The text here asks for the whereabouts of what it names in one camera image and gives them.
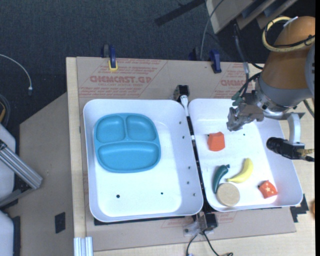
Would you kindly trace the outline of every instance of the dark floor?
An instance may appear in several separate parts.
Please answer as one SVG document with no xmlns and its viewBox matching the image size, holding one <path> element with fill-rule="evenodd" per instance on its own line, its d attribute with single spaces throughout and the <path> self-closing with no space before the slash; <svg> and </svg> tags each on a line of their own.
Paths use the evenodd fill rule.
<svg viewBox="0 0 320 256">
<path fill-rule="evenodd" d="M 10 103 L 6 126 L 15 129 L 27 118 L 66 92 L 66 57 L 100 57 L 104 44 L 113 44 L 119 58 L 187 60 L 201 46 L 209 17 L 205 1 L 159 25 L 165 16 L 192 0 L 2 0 L 0 55 L 6 55 L 30 74 L 29 80 L 14 62 L 0 56 L 0 94 Z M 283 15 L 316 15 L 316 0 L 298 0 Z M 234 23 L 214 34 L 208 27 L 204 57 L 217 49 L 223 62 L 239 62 Z M 247 54 L 263 63 L 268 51 L 254 20 L 241 31 Z"/>
</svg>

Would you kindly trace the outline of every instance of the toy orange block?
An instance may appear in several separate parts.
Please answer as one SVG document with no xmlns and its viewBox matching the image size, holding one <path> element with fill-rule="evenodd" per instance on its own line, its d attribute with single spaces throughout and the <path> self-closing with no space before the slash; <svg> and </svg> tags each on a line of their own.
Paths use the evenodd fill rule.
<svg viewBox="0 0 320 256">
<path fill-rule="evenodd" d="M 269 182 L 269 180 L 265 181 L 259 186 L 259 190 L 261 191 L 264 198 L 269 198 L 278 194 L 275 186 Z"/>
<path fill-rule="evenodd" d="M 210 133 L 207 143 L 211 151 L 223 150 L 226 146 L 225 135 L 221 131 L 217 133 Z"/>
</svg>

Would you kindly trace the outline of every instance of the round beige toy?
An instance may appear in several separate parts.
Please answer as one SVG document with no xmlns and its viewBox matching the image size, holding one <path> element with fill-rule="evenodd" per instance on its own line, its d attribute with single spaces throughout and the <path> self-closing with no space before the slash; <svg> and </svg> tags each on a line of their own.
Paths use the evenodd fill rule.
<svg viewBox="0 0 320 256">
<path fill-rule="evenodd" d="M 221 204 L 231 207 L 239 202 L 240 193 L 232 183 L 222 183 L 216 191 L 216 198 Z"/>
</svg>

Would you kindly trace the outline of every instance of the white tray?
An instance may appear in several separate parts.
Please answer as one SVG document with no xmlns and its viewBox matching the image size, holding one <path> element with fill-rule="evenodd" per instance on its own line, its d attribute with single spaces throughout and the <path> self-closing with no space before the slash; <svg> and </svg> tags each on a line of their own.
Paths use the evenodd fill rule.
<svg viewBox="0 0 320 256">
<path fill-rule="evenodd" d="M 158 132 L 161 158 L 150 170 L 110 172 L 98 163 L 94 127 L 117 113 L 150 118 Z M 89 206 L 102 222 L 187 216 L 198 213 L 203 195 L 183 107 L 173 100 L 94 99 L 83 109 Z"/>
<path fill-rule="evenodd" d="M 0 254 L 12 256 L 14 251 L 14 223 L 0 210 Z"/>
<path fill-rule="evenodd" d="M 7 131 L 7 129 L 0 124 L 0 139 L 7 144 L 9 149 L 16 151 L 16 140 Z M 4 162 L 0 160 L 0 201 L 12 193 L 15 186 L 15 173 Z"/>
<path fill-rule="evenodd" d="M 195 99 L 188 106 L 192 121 L 203 184 L 208 203 L 217 211 L 237 211 L 298 205 L 303 192 L 292 160 L 267 149 L 270 137 L 283 138 L 279 121 L 265 118 L 262 122 L 245 124 L 243 129 L 227 129 L 229 99 Z M 208 134 L 222 132 L 225 148 L 210 151 Z M 240 201 L 235 206 L 224 206 L 213 193 L 214 171 L 221 165 L 230 165 L 221 183 L 239 173 L 245 158 L 253 162 L 253 172 L 243 183 L 233 183 L 240 192 Z M 264 198 L 258 190 L 263 181 L 275 185 L 278 195 Z"/>
<path fill-rule="evenodd" d="M 229 99 L 195 99 L 189 113 L 200 162 L 205 195 L 210 206 L 221 212 L 298 205 L 303 193 L 290 159 L 266 148 L 270 137 L 284 138 L 279 121 L 265 118 L 239 131 L 227 129 Z M 95 155 L 96 122 L 110 114 L 133 113 L 150 118 L 158 132 L 161 158 L 147 171 L 114 173 L 104 169 Z M 190 131 L 182 105 L 173 100 L 94 99 L 83 109 L 88 164 L 89 206 L 102 222 L 194 215 L 204 198 Z M 222 132 L 225 148 L 210 151 L 208 134 Z M 252 175 L 234 183 L 240 192 L 235 206 L 224 206 L 213 193 L 214 171 L 230 165 L 221 183 L 240 172 L 245 158 L 254 165 Z M 278 195 L 263 198 L 258 185 L 269 180 Z"/>
</svg>

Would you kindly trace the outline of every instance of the blue plate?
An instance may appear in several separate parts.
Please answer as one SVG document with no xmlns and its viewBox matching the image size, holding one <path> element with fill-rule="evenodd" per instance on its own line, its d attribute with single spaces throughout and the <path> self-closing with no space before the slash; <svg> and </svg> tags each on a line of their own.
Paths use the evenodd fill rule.
<svg viewBox="0 0 320 256">
<path fill-rule="evenodd" d="M 152 169 L 161 148 L 155 124 L 145 115 L 110 114 L 94 127 L 94 149 L 100 165 L 114 173 L 136 173 Z"/>
</svg>

